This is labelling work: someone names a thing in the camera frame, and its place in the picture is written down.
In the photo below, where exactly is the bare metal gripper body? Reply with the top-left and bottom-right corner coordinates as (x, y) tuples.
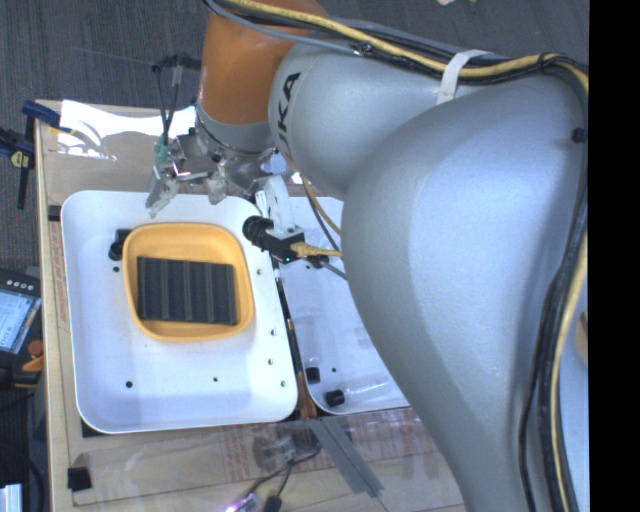
(151, 131), (282, 196)

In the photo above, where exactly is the yellow bowl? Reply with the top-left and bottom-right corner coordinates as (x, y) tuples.
(121, 221), (257, 343)

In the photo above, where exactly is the black ribbed rectangular block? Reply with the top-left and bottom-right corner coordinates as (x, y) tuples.
(135, 255), (239, 327)

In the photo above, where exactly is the white plastic tray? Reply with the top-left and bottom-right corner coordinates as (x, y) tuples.
(60, 189), (300, 436)
(273, 195), (412, 417)

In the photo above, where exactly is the thin black and white rod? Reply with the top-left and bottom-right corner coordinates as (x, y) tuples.
(272, 258), (318, 420)

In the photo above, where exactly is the clear plastic bottle black cap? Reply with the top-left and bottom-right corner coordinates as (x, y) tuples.
(298, 313), (325, 385)
(324, 375), (397, 409)

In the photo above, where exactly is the brown cardboard board red print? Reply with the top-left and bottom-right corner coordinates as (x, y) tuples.
(33, 98), (467, 512)

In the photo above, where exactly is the black cylinder on white bracket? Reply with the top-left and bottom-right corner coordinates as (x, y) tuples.
(241, 174), (307, 265)

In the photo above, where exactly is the black block with thin wires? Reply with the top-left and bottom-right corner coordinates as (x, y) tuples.
(286, 424), (322, 455)

